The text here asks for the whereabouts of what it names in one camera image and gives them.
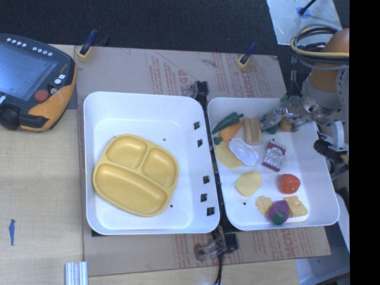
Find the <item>cardboard sheet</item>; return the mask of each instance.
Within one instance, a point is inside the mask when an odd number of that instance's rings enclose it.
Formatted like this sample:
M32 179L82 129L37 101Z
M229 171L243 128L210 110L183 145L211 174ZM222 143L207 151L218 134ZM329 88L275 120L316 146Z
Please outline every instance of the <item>cardboard sheet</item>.
M280 98L285 85L275 56L252 55L239 69L240 54L93 47L78 64L77 105L83 210L84 257L88 275L134 273L217 265L195 258L194 246L211 234L99 236L86 220L83 101L94 91L184 96L197 80L216 97ZM225 264L316 257L331 254L323 227L237 232L239 249Z

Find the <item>yellow plate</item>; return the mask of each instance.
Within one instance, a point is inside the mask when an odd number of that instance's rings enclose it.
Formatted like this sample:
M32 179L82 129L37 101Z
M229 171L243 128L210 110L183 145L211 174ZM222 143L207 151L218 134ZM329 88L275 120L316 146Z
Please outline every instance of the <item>yellow plate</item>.
M116 136L93 173L95 191L113 205L138 216L161 213L170 201L179 174L175 157L142 137Z

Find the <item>red tomato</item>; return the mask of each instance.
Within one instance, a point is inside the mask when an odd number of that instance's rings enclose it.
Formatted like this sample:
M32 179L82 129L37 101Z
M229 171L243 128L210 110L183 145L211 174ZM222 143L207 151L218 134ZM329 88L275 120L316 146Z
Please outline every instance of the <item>red tomato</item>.
M280 191L285 194L295 193L301 185L299 178L292 174L282 174L280 177Z

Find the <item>emergency stop button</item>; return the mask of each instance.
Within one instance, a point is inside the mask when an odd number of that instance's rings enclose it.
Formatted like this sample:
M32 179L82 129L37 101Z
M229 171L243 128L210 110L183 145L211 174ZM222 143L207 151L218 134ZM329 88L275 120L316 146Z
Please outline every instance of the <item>emergency stop button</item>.
M38 103L43 103L49 98L49 93L47 90L38 90L35 92L34 98Z

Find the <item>white tray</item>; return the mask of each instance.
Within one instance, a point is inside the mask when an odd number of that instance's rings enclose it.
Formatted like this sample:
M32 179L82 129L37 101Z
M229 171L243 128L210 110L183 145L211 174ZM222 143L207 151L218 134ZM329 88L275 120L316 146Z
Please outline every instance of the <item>white tray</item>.
M244 118L261 118L272 108L278 106L279 99L251 98L216 98L208 105L208 116L211 129L232 112L243 113ZM254 167L239 166L229 169L217 161L226 214L236 228L240 230L264 230L326 226L334 224L339 218L339 206L328 172L325 157L314 150L314 142L318 139L315 123L302 125L297 132L281 132L272 135L264 132L262 143L253 146L259 153ZM236 135L244 138L243 129ZM279 172L262 166L265 148L271 139L286 146L283 165ZM235 188L235 180L243 173L256 170L263 179L260 188L250 197L244 197ZM278 179L284 173L296 175L301 186L295 194L282 194L278 189ZM264 195L272 201L297 195L308 209L306 216L289 218L284 224L276 225L263 216L255 205L256 199Z
M96 163L110 140L134 134L172 153L179 164L168 206L153 217L118 209L93 188ZM84 101L86 211L90 227L103 235L208 233L220 218L205 118L190 97L95 92Z

